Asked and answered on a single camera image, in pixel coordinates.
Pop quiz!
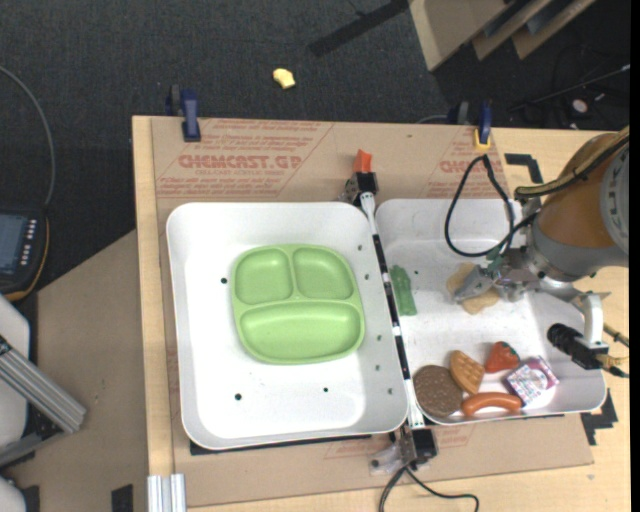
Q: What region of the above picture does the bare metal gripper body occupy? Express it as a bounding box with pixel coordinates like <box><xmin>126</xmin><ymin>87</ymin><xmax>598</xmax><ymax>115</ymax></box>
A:
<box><xmin>491</xmin><ymin>248</ymin><xmax>577</xmax><ymax>301</ymax></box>

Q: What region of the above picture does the tan toy bread slice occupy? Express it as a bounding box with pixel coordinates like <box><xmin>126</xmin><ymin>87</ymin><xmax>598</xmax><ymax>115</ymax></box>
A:
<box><xmin>446</xmin><ymin>263</ymin><xmax>502</xmax><ymax>316</ymax></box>

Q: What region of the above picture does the white plastic tray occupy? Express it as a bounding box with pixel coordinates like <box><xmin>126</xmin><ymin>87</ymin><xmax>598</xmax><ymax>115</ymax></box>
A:
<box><xmin>165</xmin><ymin>201</ymin><xmax>410</xmax><ymax>450</ymax></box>
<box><xmin>373</xmin><ymin>198</ymin><xmax>609</xmax><ymax>427</ymax></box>

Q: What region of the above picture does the red toy strawberry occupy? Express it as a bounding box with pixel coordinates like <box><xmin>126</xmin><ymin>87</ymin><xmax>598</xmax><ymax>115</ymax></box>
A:
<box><xmin>483</xmin><ymin>341</ymin><xmax>521</xmax><ymax>375</ymax></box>

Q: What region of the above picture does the light green toy vegetable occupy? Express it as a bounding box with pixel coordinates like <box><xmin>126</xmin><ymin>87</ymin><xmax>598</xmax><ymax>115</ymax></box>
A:
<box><xmin>388</xmin><ymin>264</ymin><xmax>419</xmax><ymax>317</ymax></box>

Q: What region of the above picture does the orange toy waffle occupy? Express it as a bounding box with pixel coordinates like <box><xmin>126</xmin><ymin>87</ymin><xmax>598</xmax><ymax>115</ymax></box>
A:
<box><xmin>448</xmin><ymin>349</ymin><xmax>486</xmax><ymax>396</ymax></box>

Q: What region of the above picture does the thin black and white rod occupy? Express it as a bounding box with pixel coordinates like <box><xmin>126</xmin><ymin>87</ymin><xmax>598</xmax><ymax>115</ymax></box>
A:
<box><xmin>360</xmin><ymin>192</ymin><xmax>426</xmax><ymax>429</ymax></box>

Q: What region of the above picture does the pink and white packet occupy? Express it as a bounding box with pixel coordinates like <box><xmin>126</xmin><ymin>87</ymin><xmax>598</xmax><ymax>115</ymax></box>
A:
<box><xmin>502</xmin><ymin>355</ymin><xmax>560</xmax><ymax>407</ymax></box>

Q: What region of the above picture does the orange toy sausage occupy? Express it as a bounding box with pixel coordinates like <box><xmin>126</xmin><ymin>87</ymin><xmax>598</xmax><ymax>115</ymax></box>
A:
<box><xmin>460</xmin><ymin>392</ymin><xmax>524</xmax><ymax>419</ymax></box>

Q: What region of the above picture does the brown round toy biscuit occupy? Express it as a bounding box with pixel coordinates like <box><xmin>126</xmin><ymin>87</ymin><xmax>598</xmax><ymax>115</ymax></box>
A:
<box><xmin>412</xmin><ymin>364</ymin><xmax>465</xmax><ymax>420</ymax></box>

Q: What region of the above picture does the green divided plate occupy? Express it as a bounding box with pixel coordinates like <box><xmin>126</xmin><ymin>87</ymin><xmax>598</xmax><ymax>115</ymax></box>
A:
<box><xmin>229</xmin><ymin>243</ymin><xmax>366</xmax><ymax>366</ymax></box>

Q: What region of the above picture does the brown cardboard board red print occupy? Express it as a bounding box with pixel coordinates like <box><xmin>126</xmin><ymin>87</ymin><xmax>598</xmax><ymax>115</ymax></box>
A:
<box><xmin>149</xmin><ymin>117</ymin><xmax>596</xmax><ymax>509</ymax></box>

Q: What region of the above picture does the black cylinder on white bracket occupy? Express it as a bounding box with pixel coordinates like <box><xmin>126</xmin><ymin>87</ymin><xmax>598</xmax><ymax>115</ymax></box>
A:
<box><xmin>546</xmin><ymin>292</ymin><xmax>611</xmax><ymax>371</ymax></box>

